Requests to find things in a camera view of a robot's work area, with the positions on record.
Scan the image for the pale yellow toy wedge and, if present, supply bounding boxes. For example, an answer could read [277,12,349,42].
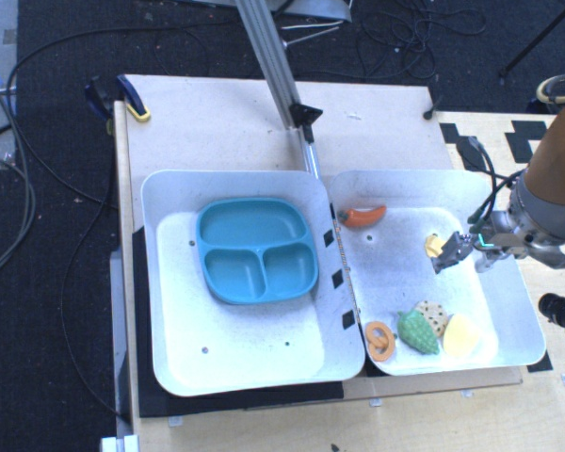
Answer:
[442,312,483,359]

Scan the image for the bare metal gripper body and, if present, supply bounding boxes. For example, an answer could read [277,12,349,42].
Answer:
[473,209,565,274]

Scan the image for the white plastic tray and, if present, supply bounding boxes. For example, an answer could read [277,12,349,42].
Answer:
[328,169,548,378]
[139,169,366,398]

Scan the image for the thin black and white rod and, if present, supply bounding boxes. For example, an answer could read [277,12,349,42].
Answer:
[302,138,363,331]

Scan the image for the blue divided plate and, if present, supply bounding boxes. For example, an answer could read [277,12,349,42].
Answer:
[195,197,320,306]

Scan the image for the small yellow toy block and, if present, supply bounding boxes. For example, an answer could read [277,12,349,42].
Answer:
[424,234,446,259]

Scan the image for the orange toy pretzel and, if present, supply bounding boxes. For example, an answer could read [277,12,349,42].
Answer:
[364,320,397,363]

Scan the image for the pale flat board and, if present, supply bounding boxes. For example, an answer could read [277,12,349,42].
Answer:
[121,73,524,412]

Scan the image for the beige chocolate chip biscuit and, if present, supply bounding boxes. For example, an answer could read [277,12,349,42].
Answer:
[412,299,449,339]

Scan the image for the orange toy pepper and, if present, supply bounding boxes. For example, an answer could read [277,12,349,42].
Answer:
[337,204,388,229]

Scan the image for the green toy grapes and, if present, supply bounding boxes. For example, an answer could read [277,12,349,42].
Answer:
[395,309,441,356]

